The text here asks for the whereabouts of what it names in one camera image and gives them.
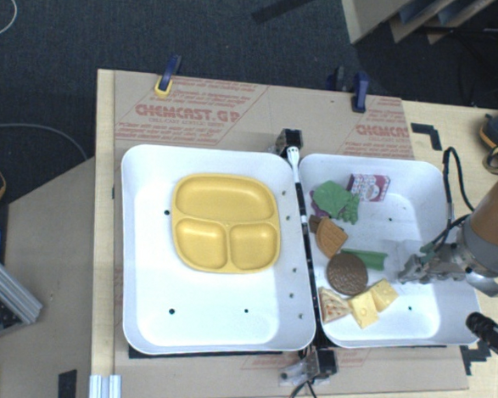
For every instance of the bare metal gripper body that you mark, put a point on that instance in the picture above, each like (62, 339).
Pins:
(444, 263)

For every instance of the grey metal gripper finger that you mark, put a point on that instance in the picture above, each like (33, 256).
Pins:
(406, 276)
(413, 261)

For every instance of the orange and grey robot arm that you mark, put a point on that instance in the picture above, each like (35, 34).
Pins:
(490, 219)

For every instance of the yellow cheese wedge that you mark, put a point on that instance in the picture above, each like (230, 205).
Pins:
(384, 293)
(364, 310)

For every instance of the white plastic tray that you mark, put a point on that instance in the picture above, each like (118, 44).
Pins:
(207, 310)
(417, 231)

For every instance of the green celery stick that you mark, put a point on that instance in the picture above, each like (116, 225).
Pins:
(370, 258)

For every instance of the round brown biscuit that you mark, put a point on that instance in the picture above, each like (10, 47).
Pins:
(347, 274)

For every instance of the green grapes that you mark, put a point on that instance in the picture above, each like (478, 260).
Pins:
(351, 211)

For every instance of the orange bread slice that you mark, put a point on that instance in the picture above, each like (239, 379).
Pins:
(330, 238)

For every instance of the pink and white carton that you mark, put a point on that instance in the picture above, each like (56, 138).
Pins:
(369, 187)

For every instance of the green lettuce leaf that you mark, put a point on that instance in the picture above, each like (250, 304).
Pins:
(332, 196)

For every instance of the small brown block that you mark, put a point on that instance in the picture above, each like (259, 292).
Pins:
(314, 224)

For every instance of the thin black and white rod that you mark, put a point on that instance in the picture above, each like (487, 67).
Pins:
(302, 206)

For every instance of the yellow divided plate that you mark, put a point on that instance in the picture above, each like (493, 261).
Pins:
(226, 224)

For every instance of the brown cardboard board red print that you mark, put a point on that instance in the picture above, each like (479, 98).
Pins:
(247, 108)

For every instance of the black cylinder on white bracket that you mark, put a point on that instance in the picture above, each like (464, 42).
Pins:
(483, 326)

